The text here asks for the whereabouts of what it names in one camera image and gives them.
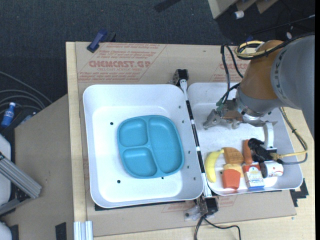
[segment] white can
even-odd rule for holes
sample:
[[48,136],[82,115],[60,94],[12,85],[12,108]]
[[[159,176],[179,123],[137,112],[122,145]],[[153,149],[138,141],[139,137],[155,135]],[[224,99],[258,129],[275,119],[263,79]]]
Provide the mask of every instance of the white can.
[[264,161],[260,163],[263,178],[279,177],[284,174],[284,167],[276,161]]

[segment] white tray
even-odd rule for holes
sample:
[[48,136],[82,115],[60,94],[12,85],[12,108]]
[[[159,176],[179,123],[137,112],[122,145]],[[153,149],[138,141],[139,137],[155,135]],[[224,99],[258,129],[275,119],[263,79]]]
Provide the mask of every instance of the white tray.
[[[219,124],[209,129],[204,129],[203,123],[212,109],[216,109],[216,102],[227,90],[226,83],[193,83],[188,88],[188,98],[190,101],[197,135],[203,161],[212,151],[218,151],[223,147],[233,147],[242,150],[242,143],[245,139],[256,138],[265,140],[262,127],[254,127],[250,124],[241,124],[237,129],[232,129],[230,124]],[[232,91],[228,99],[234,98],[235,91]],[[284,119],[278,109],[274,109],[270,115],[262,118],[264,121],[277,121],[273,126],[274,146],[279,154],[294,152],[289,134],[286,130]],[[291,156],[283,159],[285,162],[296,162],[297,157]],[[226,164],[224,155],[221,154],[215,164],[216,182],[208,181],[208,185],[213,192],[218,195],[234,195],[249,192],[278,191],[298,188],[303,182],[303,175],[299,164],[284,165],[283,175],[280,177],[270,177],[264,179],[264,188],[248,189],[244,178],[240,180],[238,190],[223,188],[222,171]]]
[[[91,85],[83,93],[90,192],[103,208],[193,200],[204,189],[183,92],[171,84]],[[184,165],[164,178],[135,178],[122,165],[117,128],[126,119],[159,115],[179,132]]]

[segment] yellow banana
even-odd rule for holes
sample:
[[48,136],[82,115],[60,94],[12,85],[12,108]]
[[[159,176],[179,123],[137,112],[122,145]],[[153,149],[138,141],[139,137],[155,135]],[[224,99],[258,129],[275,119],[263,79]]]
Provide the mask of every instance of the yellow banana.
[[224,152],[224,149],[221,149],[219,151],[213,151],[207,156],[204,162],[206,178],[212,183],[216,182],[215,164],[217,158],[220,156],[220,154],[223,154]]

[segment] blue plate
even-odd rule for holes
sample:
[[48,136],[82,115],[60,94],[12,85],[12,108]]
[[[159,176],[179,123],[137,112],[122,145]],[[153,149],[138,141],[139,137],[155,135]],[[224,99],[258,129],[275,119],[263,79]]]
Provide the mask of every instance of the blue plate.
[[129,118],[117,129],[125,170],[136,178],[164,177],[178,172],[185,156],[175,124],[162,115]]

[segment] blue marker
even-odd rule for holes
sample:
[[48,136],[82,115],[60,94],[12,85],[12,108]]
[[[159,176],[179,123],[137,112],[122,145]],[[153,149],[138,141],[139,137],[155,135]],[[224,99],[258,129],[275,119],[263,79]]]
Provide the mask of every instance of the blue marker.
[[11,124],[15,116],[15,107],[16,107],[16,103],[10,102],[9,108],[4,112],[4,115],[3,115],[3,120],[1,122],[2,128],[6,128]]

